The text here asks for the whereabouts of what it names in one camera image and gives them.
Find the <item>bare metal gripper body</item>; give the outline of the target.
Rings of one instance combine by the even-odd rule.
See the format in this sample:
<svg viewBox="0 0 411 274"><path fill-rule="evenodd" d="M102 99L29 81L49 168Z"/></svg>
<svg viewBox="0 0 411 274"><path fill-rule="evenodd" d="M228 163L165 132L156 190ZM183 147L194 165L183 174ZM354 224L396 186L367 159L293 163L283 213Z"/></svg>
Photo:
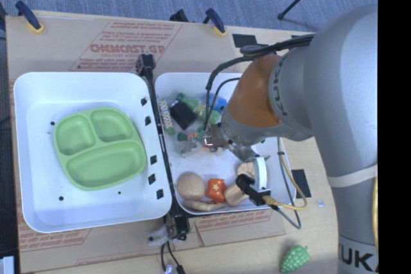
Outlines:
<svg viewBox="0 0 411 274"><path fill-rule="evenodd" d="M229 150L241 161L249 161L258 154L252 149L251 144L229 133L222 123L208 124L202 137L202 145L211 151L218 149Z"/></svg>

